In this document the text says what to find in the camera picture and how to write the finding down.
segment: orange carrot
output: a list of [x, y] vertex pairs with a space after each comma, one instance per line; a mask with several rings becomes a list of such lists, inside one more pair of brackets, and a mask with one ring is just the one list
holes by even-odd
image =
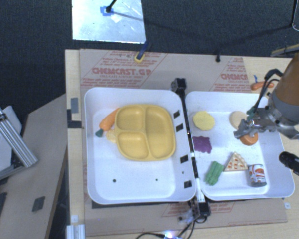
[[108, 114], [99, 124], [100, 130], [95, 133], [97, 137], [101, 137], [104, 131], [109, 131], [115, 122], [115, 115], [119, 108]]
[[[259, 89], [259, 88], [261, 88], [261, 87], [263, 86], [264, 83], [265, 83], [265, 82], [256, 82], [256, 83], [253, 83], [253, 84], [251, 85], [251, 89], [252, 89], [252, 90]], [[275, 86], [275, 85], [274, 85], [272, 82], [270, 82], [268, 88], [273, 88], [274, 86]]]

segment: table surface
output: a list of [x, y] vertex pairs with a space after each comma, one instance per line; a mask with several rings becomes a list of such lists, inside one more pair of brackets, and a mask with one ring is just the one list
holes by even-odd
[[[71, 108], [71, 98], [80, 97], [80, 60], [78, 50], [66, 50], [66, 86], [67, 86], [67, 109]], [[262, 58], [243, 57], [246, 72], [250, 83], [254, 82], [254, 75], [265, 75], [270, 69], [278, 68], [283, 71], [290, 59], [288, 58]], [[72, 120], [81, 120], [80, 111], [72, 114]], [[72, 225], [84, 224], [84, 196], [83, 196], [83, 165], [82, 165], [82, 142], [77, 141], [81, 137], [81, 130], [68, 129], [68, 162], [69, 162], [69, 189], [70, 189], [70, 214], [79, 216], [79, 221]], [[281, 136], [285, 151], [299, 153], [297, 141], [290, 141]], [[263, 225], [222, 227], [195, 229], [192, 239], [219, 238], [219, 239], [245, 239], [245, 238], [298, 238], [299, 239], [299, 177], [293, 174], [295, 182], [294, 193], [284, 199], [290, 205], [286, 210], [288, 222]], [[88, 237], [89, 239], [132, 239], [138, 234], [111, 235]], [[144, 235], [142, 238], [153, 238]]]
[[[39, 161], [0, 185], [0, 194], [7, 193], [0, 239], [49, 238], [66, 164], [65, 107], [62, 95], [28, 116], [23, 139]], [[42, 209], [33, 212], [34, 201], [40, 197], [44, 197]]]

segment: green cucumber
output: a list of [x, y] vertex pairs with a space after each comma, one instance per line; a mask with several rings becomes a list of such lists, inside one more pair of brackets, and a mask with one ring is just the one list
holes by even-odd
[[224, 166], [219, 164], [217, 161], [213, 161], [208, 173], [205, 177], [205, 182], [213, 186], [218, 182], [218, 178], [222, 173]]

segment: tray hinge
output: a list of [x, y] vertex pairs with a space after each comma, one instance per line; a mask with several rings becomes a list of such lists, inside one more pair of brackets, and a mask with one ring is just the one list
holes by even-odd
[[187, 136], [188, 136], [188, 143], [189, 143], [189, 148], [190, 148], [190, 153], [191, 153], [191, 161], [193, 164], [194, 176], [195, 176], [196, 187], [197, 187], [196, 197], [197, 197], [198, 202], [202, 203], [202, 202], [206, 202], [206, 200], [205, 200], [205, 196], [202, 193], [201, 188], [200, 188], [200, 181], [199, 181], [199, 174], [198, 174], [197, 165], [196, 165], [194, 146], [193, 146], [193, 142], [191, 140], [190, 126], [189, 126], [187, 107], [186, 107], [186, 102], [185, 102], [185, 89], [186, 88], [187, 88], [187, 83], [186, 83], [185, 78], [176, 78], [171, 83], [171, 90], [179, 95], [181, 102], [182, 102], [185, 123], [186, 123]]

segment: yellow divided plate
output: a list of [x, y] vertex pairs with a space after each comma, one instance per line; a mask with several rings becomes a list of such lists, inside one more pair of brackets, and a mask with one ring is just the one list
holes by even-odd
[[115, 136], [119, 152], [132, 160], [164, 160], [176, 148], [170, 114], [156, 105], [121, 107], [115, 117]]

